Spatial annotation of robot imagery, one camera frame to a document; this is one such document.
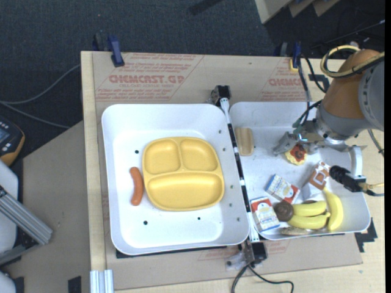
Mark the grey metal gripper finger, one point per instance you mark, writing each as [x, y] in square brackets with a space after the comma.
[284, 143]
[311, 149]

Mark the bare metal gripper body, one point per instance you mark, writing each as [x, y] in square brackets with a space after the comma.
[317, 136]

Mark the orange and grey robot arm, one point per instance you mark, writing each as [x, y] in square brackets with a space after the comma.
[342, 99]

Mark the yellow and red pizza slice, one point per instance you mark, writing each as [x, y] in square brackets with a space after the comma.
[294, 159]

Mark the brown and white carton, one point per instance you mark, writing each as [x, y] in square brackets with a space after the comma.
[319, 177]

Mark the white plastic tray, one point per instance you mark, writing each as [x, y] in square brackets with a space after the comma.
[265, 117]
[171, 233]

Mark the tan bread slice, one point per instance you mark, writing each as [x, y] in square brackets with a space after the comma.
[244, 140]

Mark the white blue and red carton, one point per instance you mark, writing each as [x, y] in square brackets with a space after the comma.
[279, 188]

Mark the thin black and white rod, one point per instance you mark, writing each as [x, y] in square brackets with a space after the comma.
[236, 151]

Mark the yellow banana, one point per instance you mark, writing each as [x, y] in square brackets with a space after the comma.
[308, 222]
[310, 208]
[335, 209]

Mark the brown doughnut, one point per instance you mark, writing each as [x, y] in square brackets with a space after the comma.
[282, 211]

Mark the tan biscuit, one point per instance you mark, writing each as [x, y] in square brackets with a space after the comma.
[293, 231]

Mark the yellow divided plate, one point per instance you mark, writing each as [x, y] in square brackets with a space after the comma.
[183, 188]

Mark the brown cardboard board red print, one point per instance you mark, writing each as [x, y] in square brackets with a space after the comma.
[159, 81]

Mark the orange sausage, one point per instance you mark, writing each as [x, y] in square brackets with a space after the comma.
[137, 188]

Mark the black cylinder on white bracket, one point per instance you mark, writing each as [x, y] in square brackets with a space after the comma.
[345, 177]

